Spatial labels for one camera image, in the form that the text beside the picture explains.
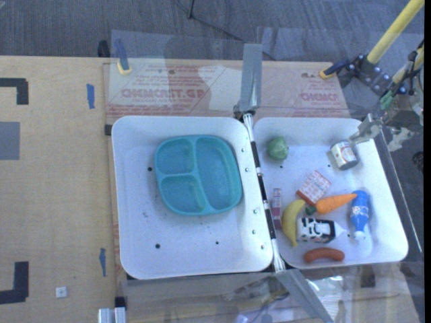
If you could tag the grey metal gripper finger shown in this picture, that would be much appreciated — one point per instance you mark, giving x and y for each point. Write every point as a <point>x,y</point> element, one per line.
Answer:
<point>363,136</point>
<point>370,122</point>

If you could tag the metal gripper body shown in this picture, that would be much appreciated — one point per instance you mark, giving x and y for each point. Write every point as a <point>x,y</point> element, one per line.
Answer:
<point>404,119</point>

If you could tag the orange and white carton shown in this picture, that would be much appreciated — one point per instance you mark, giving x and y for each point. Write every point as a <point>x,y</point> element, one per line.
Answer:
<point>314,186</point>

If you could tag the orange carrot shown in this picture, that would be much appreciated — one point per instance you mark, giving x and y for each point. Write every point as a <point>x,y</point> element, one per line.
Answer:
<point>331,203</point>

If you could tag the blue bottle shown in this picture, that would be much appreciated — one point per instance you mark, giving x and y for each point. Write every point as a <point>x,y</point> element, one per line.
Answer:
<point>359,212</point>

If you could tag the green round vegetable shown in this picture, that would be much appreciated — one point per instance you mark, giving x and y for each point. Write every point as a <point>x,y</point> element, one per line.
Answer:
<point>277,148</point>

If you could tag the white plastic tray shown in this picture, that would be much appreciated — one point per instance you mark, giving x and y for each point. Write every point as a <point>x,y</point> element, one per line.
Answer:
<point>188,241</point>
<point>380,220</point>

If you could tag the brown cardboard board red print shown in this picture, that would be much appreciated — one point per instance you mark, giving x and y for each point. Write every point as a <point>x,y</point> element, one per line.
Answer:
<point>276,89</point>

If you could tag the black and white milk carton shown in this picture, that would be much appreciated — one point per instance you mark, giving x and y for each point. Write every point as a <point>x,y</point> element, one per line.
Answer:
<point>316,230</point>

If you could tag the thin black and white rod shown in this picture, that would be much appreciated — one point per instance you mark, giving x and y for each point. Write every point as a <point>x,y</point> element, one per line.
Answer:
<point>257,161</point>

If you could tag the yellow banana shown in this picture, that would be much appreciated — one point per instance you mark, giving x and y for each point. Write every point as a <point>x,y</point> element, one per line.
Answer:
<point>289,219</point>

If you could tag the small clear pink bottle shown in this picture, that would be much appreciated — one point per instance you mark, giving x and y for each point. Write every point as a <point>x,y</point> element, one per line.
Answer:
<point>276,207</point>

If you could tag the orange sausage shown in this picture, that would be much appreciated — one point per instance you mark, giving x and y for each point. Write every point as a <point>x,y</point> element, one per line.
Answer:
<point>324,255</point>

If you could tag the teal divided plate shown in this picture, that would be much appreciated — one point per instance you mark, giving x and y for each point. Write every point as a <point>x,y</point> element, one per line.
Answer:
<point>215,167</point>

